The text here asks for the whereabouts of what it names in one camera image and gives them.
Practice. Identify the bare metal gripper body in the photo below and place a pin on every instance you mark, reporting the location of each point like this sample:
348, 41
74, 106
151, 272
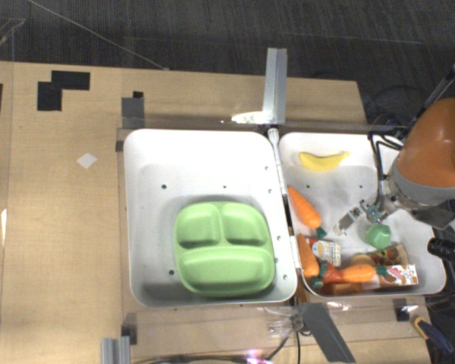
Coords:
395, 202

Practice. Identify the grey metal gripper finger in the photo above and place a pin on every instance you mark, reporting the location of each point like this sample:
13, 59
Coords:
381, 218
350, 220

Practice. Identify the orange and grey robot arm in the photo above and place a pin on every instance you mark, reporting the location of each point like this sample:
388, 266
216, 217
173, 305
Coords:
436, 146

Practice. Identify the white plastic tray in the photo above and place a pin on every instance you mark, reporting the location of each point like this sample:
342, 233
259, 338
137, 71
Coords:
197, 157
349, 192

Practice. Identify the pizza slice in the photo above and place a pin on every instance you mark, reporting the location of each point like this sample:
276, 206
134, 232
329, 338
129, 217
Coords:
390, 255

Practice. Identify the small white packet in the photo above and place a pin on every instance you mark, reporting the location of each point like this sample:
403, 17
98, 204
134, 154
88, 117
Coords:
328, 251

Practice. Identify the orange carrot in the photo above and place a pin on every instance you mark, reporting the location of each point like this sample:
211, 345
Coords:
304, 208
308, 258
358, 273

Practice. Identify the white carton with fruit print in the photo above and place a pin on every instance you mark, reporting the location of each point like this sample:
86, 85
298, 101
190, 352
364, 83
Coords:
400, 275

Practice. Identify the yellow banana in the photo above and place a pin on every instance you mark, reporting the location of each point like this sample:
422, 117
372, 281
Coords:
322, 161

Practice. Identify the green divided plate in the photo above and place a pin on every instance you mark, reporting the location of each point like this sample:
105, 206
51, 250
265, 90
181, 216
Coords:
223, 248

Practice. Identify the black cylinder on white bracket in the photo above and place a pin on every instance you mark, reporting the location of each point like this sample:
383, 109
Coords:
443, 248

